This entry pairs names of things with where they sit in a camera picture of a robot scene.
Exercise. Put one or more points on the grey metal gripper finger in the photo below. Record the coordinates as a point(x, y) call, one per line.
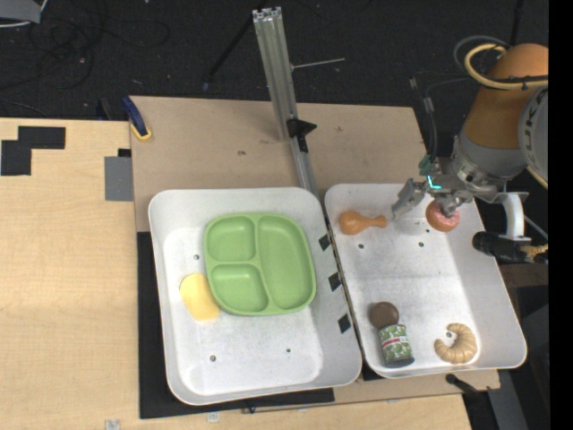
point(449, 205)
point(409, 195)

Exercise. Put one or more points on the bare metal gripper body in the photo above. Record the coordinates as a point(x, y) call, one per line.
point(465, 184)

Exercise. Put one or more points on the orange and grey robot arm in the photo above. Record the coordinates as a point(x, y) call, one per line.
point(497, 105)

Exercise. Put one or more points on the pink frosted doughnut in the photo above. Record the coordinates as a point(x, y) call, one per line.
point(441, 224)

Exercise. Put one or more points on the orange toy chicken drumstick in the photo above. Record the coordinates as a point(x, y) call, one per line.
point(353, 222)

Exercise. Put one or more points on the white plastic tray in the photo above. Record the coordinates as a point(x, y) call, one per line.
point(250, 352)
point(425, 280)

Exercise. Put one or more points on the brown round biscuit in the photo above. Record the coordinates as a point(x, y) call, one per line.
point(383, 314)

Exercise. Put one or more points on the beige toy croissant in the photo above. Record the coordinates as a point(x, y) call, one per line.
point(463, 345)

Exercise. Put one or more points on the green printed can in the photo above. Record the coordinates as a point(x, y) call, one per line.
point(395, 345)

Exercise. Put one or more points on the green divided plate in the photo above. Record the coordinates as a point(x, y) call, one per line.
point(259, 262)

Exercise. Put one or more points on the brown cardboard board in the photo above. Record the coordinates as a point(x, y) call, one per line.
point(215, 150)

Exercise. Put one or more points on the yellow oval toy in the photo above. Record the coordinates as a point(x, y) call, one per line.
point(198, 297)

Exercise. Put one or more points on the black cylinder on white bracket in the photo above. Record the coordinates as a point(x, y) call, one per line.
point(492, 243)

